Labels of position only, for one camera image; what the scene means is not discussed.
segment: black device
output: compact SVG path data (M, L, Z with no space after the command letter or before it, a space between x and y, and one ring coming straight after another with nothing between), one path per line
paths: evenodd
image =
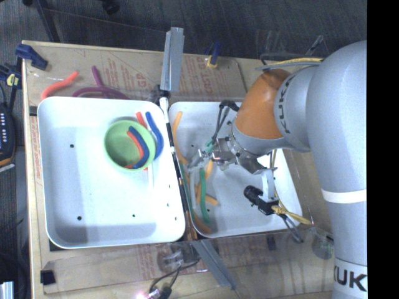
M0 103L0 167L10 163L16 149L16 135L11 112Z

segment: blue curved object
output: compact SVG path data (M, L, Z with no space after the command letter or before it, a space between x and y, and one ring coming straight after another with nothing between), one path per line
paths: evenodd
M156 150L155 150L155 157L154 157L154 159L156 159L161 154L162 149L163 149L163 137L162 137L162 134L159 131L159 129L156 127L155 122L151 116L151 113L145 112L145 117L147 118L147 122L156 137Z
M140 135L140 133L134 127L129 126L129 131L131 131L132 134L134 136L136 136L136 139L138 140L138 142L140 143L140 145L142 146L143 151L144 151L143 157L132 167L133 169L138 169L138 168L142 167L145 164L145 162L147 162L148 157L150 157L150 151L149 151L148 146L145 143L143 137Z

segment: white band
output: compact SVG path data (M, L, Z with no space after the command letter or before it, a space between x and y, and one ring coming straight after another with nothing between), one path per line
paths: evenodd
M354 192L328 192L322 189L323 197L327 202L337 204L351 204L367 201L367 189Z

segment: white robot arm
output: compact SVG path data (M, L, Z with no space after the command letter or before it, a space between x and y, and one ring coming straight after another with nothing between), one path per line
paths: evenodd
M264 72L249 89L213 159L250 173L276 148L311 151L335 243L333 299L367 298L367 41L293 74Z

